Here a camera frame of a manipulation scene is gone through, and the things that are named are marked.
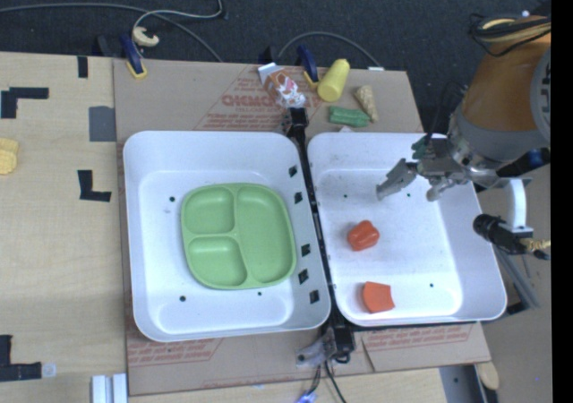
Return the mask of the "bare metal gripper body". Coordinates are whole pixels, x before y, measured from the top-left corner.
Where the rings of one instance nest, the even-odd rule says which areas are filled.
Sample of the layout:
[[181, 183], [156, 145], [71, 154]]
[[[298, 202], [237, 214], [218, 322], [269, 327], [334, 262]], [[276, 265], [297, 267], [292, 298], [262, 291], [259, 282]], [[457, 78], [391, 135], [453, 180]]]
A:
[[464, 138], [422, 137], [415, 144], [416, 172], [432, 185], [472, 182], [492, 187], [498, 182], [498, 162], [476, 151]]

